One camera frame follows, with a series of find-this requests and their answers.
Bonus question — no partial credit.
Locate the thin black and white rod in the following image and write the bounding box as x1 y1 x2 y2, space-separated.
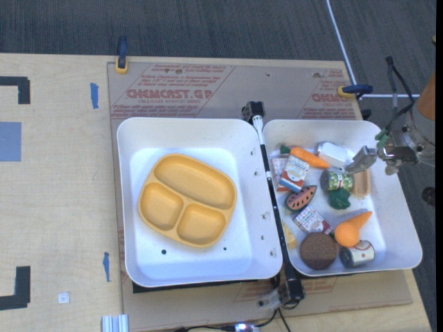
252 115 296 280

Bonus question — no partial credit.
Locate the slim orange carrot, green top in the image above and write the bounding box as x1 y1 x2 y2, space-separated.
279 144 331 170

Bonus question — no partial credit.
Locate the white plastic bottle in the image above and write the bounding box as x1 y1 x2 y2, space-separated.
315 141 348 169

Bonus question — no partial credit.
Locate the tan bread bun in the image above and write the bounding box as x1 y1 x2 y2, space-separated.
350 169 372 197

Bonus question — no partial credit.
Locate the green broccoli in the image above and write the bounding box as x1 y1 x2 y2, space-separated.
327 187 352 210

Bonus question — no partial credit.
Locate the white plastic tray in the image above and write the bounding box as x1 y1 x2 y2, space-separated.
262 118 424 277
116 116 284 288

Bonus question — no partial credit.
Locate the green labelled can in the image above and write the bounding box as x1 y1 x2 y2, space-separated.
319 169 355 192

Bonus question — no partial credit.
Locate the brown cardboard board, red print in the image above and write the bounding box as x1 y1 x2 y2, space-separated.
107 60 413 329

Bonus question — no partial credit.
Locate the red, white and blue carton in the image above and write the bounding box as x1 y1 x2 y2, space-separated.
278 154 310 194

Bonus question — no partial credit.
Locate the brown round biscuit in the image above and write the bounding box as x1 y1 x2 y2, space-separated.
299 232 339 270

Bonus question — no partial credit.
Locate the black block with thin wires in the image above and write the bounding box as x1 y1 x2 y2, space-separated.
278 275 306 306
241 100 266 123

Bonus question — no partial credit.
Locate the white and orange labelled can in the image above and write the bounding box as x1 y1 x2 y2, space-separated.
338 239 376 269

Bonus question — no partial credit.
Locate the pale red and white carton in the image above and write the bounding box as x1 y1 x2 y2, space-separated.
270 156 289 187

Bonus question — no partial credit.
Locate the yellow cheese wedge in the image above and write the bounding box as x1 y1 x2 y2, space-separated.
281 220 299 250

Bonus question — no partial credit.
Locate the thick orange carrot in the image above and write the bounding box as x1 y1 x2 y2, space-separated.
334 210 374 248

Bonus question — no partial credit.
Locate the yellow divided plate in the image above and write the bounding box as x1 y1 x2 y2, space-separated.
137 153 238 249

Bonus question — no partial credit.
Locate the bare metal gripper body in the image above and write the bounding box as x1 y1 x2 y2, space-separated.
377 124 437 168

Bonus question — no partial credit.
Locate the red and white picture carton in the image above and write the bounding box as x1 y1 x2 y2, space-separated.
293 205 334 236

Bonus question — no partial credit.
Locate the red watermelon slice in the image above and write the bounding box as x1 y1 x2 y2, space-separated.
284 185 318 212

